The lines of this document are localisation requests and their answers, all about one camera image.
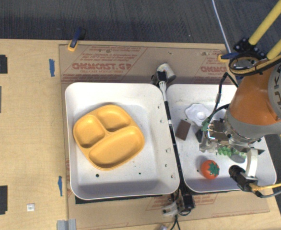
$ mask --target black corner marker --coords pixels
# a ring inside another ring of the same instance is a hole
[[[7,211],[7,186],[0,186],[0,215]]]
[[[7,57],[0,55],[0,74],[7,74]]]

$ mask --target orange plate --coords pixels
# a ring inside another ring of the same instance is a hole
[[[117,105],[105,105],[81,117],[73,127],[73,136],[88,161],[100,170],[126,163],[145,144],[138,125]]]

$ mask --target red tomato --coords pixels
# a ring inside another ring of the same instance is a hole
[[[209,179],[215,179],[219,174],[219,166],[213,160],[206,160],[201,165],[202,175]]]

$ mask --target white tray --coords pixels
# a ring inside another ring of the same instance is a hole
[[[230,103],[235,91],[235,86],[224,85],[222,87],[222,99],[219,106]],[[185,120],[187,118],[185,109],[192,104],[202,104],[212,112],[217,92],[218,85],[174,84],[170,86],[167,89],[167,99],[174,130],[176,131],[181,119]],[[216,114],[216,118],[223,116],[224,113],[222,111]],[[195,136],[195,132],[198,129],[199,127],[193,124],[185,141],[176,137],[186,185],[197,193],[240,190],[236,182],[230,178],[228,170],[234,164],[246,169],[246,162],[238,164],[227,156],[199,151],[199,143]],[[277,176],[265,139],[255,143],[255,148],[265,150],[258,157],[258,168],[256,172],[256,177],[259,179],[258,184],[274,184]],[[220,174],[216,179],[208,180],[201,175],[200,166],[205,160],[214,160],[219,165]]]
[[[84,200],[165,195],[179,187],[179,175],[161,91],[151,84],[73,83],[65,91],[70,184]],[[86,113],[106,104],[124,108],[142,130],[143,150],[111,171],[92,166],[72,129]]]

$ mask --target wooden surface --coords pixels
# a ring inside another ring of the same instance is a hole
[[[57,220],[68,219],[59,78],[59,44],[66,43],[0,40],[0,54],[8,57],[8,74],[0,74],[0,185],[8,186],[8,211],[0,215],[0,229],[56,229]],[[83,44],[189,47],[189,44],[171,43]],[[223,45],[214,46],[224,49]],[[55,61],[55,77],[50,75],[49,59]],[[63,196],[59,191],[59,176],[62,176]],[[267,202],[269,213],[182,221],[180,226],[185,230],[281,229],[275,198],[269,198]],[[29,203],[35,203],[34,212],[27,212]],[[121,229],[156,230],[159,226]]]

